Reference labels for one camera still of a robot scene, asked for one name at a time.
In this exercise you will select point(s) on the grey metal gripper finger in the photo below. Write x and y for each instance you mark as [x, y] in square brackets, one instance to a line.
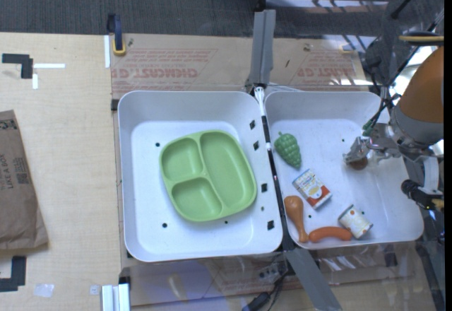
[350, 155]
[361, 145]

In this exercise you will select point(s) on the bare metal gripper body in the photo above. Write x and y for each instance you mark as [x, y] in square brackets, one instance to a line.
[385, 141]

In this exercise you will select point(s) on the brown round biscuit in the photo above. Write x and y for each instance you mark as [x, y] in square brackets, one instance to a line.
[359, 164]

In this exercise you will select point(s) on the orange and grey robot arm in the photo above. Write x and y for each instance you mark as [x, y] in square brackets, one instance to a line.
[425, 90]

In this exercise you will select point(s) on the white and red carton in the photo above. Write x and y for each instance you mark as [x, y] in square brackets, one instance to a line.
[312, 189]

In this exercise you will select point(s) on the white plastic tray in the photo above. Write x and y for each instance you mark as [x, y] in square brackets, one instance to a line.
[381, 196]
[148, 232]

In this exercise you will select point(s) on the green toy grapes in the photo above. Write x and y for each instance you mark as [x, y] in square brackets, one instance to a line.
[289, 150]

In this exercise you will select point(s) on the white and orange can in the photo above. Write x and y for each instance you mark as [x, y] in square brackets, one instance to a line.
[355, 222]

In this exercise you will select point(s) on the brown toy chicken drumstick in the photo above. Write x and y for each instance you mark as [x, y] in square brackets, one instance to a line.
[296, 209]

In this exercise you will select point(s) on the orange toy sausage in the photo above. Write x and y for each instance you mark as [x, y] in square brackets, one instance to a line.
[330, 233]

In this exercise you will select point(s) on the thin black and white rod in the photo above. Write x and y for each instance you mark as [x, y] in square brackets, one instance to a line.
[265, 126]

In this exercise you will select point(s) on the green divided plate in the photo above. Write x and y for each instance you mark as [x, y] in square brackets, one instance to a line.
[212, 175]

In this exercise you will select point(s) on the brown cardboard board, red print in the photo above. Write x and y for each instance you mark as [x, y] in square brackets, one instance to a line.
[176, 69]

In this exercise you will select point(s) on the brown paper bag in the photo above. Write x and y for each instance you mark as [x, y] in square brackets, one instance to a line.
[17, 189]

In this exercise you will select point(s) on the black cylinder on white bracket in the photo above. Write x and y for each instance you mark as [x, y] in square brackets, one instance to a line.
[420, 193]

